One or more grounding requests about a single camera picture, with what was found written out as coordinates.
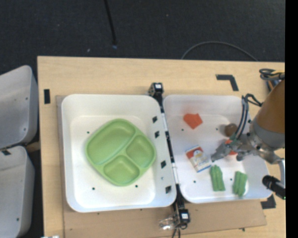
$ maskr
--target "green plate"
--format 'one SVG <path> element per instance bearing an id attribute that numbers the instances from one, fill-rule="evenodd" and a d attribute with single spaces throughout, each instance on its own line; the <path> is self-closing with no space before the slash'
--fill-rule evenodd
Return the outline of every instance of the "green plate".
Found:
<path id="1" fill-rule="evenodd" d="M 135 182 L 156 158 L 151 141 L 125 119 L 112 120 L 97 130 L 88 139 L 85 154 L 104 178 L 118 186 Z"/>

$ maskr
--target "wooden table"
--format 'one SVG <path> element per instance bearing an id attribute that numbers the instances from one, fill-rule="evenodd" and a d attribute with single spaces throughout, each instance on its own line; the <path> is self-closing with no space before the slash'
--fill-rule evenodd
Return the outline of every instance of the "wooden table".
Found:
<path id="1" fill-rule="evenodd" d="M 264 101 L 268 89 L 259 69 L 284 70 L 284 63 L 197 61 L 161 59 L 108 59 L 38 57 L 39 116 L 42 161 L 44 235 L 71 237 L 170 237 L 158 230 L 157 222 L 169 209 L 144 209 L 80 214 L 64 200 L 60 161 L 57 96 L 69 94 L 143 95 L 151 83 L 162 82 L 164 95 L 235 95 L 252 93 Z M 238 87 L 216 75 L 231 75 Z M 250 115 L 258 108 L 251 105 Z M 285 151 L 276 152 L 285 157 Z M 279 178 L 277 165 L 269 165 Z M 286 237 L 286 201 L 274 197 L 277 207 L 262 210 L 260 200 L 203 205 L 186 204 L 192 222 L 182 231 L 184 238 L 283 238 Z"/>

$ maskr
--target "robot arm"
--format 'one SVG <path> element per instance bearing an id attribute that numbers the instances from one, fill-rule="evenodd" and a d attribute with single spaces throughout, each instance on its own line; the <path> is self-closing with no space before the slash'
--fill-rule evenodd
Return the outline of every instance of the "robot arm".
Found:
<path id="1" fill-rule="evenodd" d="M 235 133 L 230 136 L 228 143 L 221 144 L 211 156 L 214 162 L 224 158 L 231 151 L 237 153 L 236 159 L 242 161 L 245 156 L 258 155 L 270 164 L 278 164 L 281 170 L 281 180 L 265 176 L 263 183 L 267 188 L 276 192 L 282 199 L 286 198 L 285 160 L 274 151 L 285 147 L 285 74 L 273 73 L 273 70 L 261 70 L 264 80 L 281 79 L 272 89 L 264 103 L 259 103 L 253 95 L 242 97 L 242 118 Z M 248 103 L 260 106 L 255 119 L 250 124 L 249 132 L 243 134 L 247 120 Z"/>

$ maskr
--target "dark background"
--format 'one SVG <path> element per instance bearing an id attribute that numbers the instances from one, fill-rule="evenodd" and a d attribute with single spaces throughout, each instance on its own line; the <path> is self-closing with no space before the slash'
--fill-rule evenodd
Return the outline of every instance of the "dark background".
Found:
<path id="1" fill-rule="evenodd" d="M 0 0 L 0 74 L 37 56 L 285 62 L 286 0 Z M 42 235 L 40 153 L 33 221 Z"/>

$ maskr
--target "white storage container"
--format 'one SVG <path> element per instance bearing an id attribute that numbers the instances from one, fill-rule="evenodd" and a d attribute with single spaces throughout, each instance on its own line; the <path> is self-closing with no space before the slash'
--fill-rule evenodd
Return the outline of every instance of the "white storage container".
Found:
<path id="1" fill-rule="evenodd" d="M 227 189 L 213 192 L 209 170 L 197 173 L 185 155 L 185 150 L 195 145 L 200 145 L 208 156 L 215 153 L 219 144 L 227 139 L 223 133 L 224 126 L 231 122 L 239 123 L 240 98 L 174 95 L 166 97 L 163 103 L 166 119 L 158 102 L 145 95 L 74 94 L 63 99 L 59 107 L 59 124 L 62 125 L 65 191 L 67 202 L 75 211 L 171 205 L 176 197 L 175 176 L 178 176 L 182 195 L 193 203 L 241 200 L 230 189 L 235 171 L 248 174 L 246 194 L 242 199 L 267 198 L 271 194 L 261 183 L 268 170 L 265 161 L 258 156 L 248 156 L 242 162 L 238 162 L 235 156 L 216 161 L 223 171 Z M 192 130 L 183 121 L 186 113 L 199 113 L 203 124 Z M 84 154 L 90 135 L 117 118 L 127 119 L 136 125 L 157 149 L 153 166 L 138 181 L 125 187 L 108 182 L 91 166 Z M 171 166 L 166 129 L 170 133 L 175 168 Z"/>
<path id="2" fill-rule="evenodd" d="M 34 167 L 22 146 L 35 136 L 38 87 L 29 66 L 0 76 L 0 238 L 31 225 Z"/>

